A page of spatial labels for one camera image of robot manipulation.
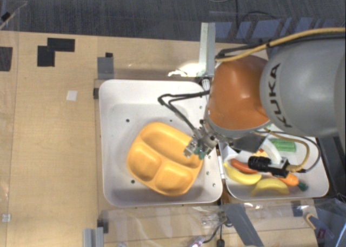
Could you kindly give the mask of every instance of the toy banana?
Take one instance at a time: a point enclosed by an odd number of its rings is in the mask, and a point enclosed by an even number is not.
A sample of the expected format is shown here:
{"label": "toy banana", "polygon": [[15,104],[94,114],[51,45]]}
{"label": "toy banana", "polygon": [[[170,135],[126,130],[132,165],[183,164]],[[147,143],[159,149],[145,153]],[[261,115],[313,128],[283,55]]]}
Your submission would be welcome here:
{"label": "toy banana", "polygon": [[228,177],[230,177],[233,181],[241,184],[256,184],[262,178],[261,174],[241,173],[235,168],[229,166],[227,162],[224,162],[223,166],[226,169]]}
{"label": "toy banana", "polygon": [[286,194],[286,195],[290,193],[290,191],[288,190],[288,187],[285,185],[284,182],[275,178],[267,178],[267,179],[260,180],[256,184],[255,189],[251,192],[251,195],[256,195],[259,192],[267,191],[267,190],[275,190],[281,194]]}

